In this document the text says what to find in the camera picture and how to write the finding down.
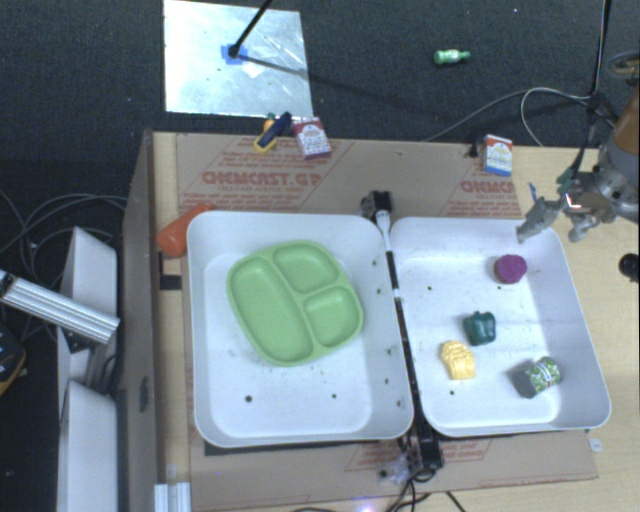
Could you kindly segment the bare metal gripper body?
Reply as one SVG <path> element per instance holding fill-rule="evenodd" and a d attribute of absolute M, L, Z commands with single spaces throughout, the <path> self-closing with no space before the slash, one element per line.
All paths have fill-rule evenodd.
<path fill-rule="evenodd" d="M 566 214 L 590 223 L 637 223 L 638 188 L 618 174 L 579 172 L 565 194 Z"/>

